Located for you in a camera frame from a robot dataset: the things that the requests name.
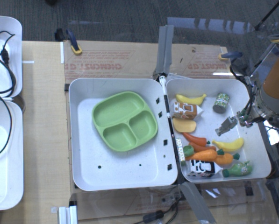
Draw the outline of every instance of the orange carrot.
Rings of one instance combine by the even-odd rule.
[[[200,146],[206,146],[207,143],[207,139],[206,138],[200,138],[200,137],[196,137],[196,136],[193,136],[192,134],[189,134],[189,133],[182,133],[184,135],[184,137],[189,141],[189,142],[193,142],[197,145],[200,145]]]
[[[194,148],[195,152],[200,152],[200,151],[208,150],[208,149],[212,149],[212,150],[216,151],[215,146],[201,146],[201,145],[197,145],[196,143],[193,143],[193,142],[189,142],[189,144]]]
[[[185,157],[186,160],[201,160],[201,161],[213,161],[217,157],[217,152],[213,149],[203,150],[189,157]]]
[[[217,155],[217,157],[213,160],[218,165],[226,165],[232,163],[234,159],[238,160],[240,155],[238,153],[231,155],[229,153],[225,153],[224,155]]]

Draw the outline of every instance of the white container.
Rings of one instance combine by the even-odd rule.
[[[23,195],[23,118],[20,107],[11,102],[22,90],[22,27],[14,18],[0,16],[0,52],[5,45],[9,54],[9,67],[16,78],[13,94],[5,98],[5,103],[12,116],[12,129],[5,149],[0,153],[0,210],[14,207]],[[0,91],[11,87],[11,79],[6,68],[0,63]],[[1,94],[6,97],[9,92]],[[10,116],[0,100],[0,150],[7,142],[10,130]]]
[[[207,94],[200,106],[204,112],[196,118],[197,127],[192,133],[208,140],[223,138],[232,141],[243,137],[245,143],[239,151],[240,161],[250,160],[254,170],[250,175],[224,178],[220,173],[210,177],[188,176],[186,166],[181,166],[182,175],[190,182],[220,182],[264,178],[269,175],[271,165],[260,130],[237,125],[221,137],[215,132],[228,116],[235,116],[245,107],[249,97],[245,86],[233,79],[172,79],[166,84],[169,106],[176,101],[177,93],[190,97]],[[153,111],[158,122],[158,133],[146,144],[129,152],[110,150],[103,142],[91,120],[92,108],[98,102],[123,91],[141,95]],[[219,92],[231,96],[228,109],[217,114],[212,106]],[[164,93],[161,85],[152,79],[96,79],[81,78],[73,81],[69,88],[72,171],[75,184],[85,191],[154,187],[170,185],[176,181],[178,171],[173,149],[171,131],[166,116]],[[175,138],[182,144],[188,141],[174,130]]]

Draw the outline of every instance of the tin can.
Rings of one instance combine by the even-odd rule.
[[[227,106],[229,103],[229,96],[225,93],[219,93],[216,97],[216,101],[213,105],[213,110],[216,113],[223,114],[227,110]]]

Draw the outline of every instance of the green bottle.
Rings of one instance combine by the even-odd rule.
[[[226,168],[222,171],[224,177],[229,176],[245,176],[252,172],[252,166],[247,162],[240,162],[234,164],[231,168]]]

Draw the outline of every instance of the white strip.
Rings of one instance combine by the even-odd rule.
[[[35,61],[22,61],[23,64],[34,64]]]
[[[60,43],[60,62],[64,63],[64,42]]]

